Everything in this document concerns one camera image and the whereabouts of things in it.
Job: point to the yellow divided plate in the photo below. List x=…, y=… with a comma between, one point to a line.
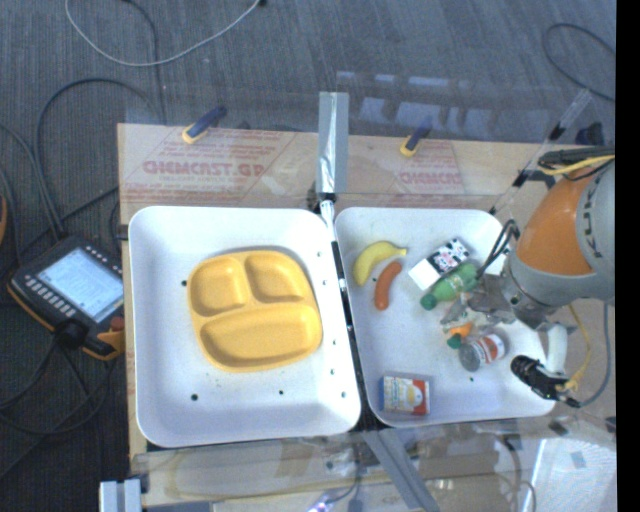
x=260, y=330

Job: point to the black and white carton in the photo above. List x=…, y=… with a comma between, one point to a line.
x=440, y=262

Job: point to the yellow banana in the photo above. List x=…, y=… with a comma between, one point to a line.
x=370, y=257

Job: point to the brown cardboard board red print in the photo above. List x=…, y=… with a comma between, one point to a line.
x=220, y=170

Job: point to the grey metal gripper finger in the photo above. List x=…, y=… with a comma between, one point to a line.
x=457, y=312
x=486, y=322

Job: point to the white plastic tray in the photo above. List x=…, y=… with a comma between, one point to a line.
x=410, y=350
x=165, y=325

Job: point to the black cylinder on white bracket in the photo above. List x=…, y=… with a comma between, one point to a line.
x=537, y=375

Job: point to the orange and white carton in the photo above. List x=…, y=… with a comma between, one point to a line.
x=405, y=395

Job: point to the orange carrot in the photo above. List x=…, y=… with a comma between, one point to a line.
x=461, y=332

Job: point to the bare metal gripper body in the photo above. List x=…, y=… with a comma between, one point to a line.
x=500, y=300

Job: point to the orange sausage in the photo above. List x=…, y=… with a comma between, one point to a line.
x=387, y=285

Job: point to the red and white can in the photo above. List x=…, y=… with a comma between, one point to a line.
x=485, y=350

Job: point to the green bottle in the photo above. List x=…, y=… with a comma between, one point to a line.
x=450, y=285

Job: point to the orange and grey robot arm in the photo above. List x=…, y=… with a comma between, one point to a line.
x=555, y=240

